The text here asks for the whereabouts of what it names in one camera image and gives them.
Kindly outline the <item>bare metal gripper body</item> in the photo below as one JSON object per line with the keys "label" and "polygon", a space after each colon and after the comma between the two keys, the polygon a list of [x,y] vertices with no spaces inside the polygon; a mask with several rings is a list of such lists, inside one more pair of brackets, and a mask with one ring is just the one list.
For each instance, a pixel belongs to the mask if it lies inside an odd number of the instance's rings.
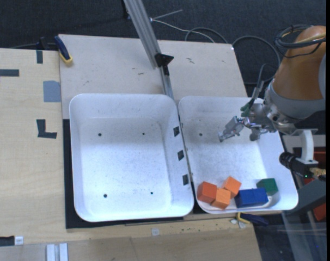
{"label": "bare metal gripper body", "polygon": [[243,124],[259,132],[293,134],[296,120],[279,111],[275,104],[253,103],[243,107]]}

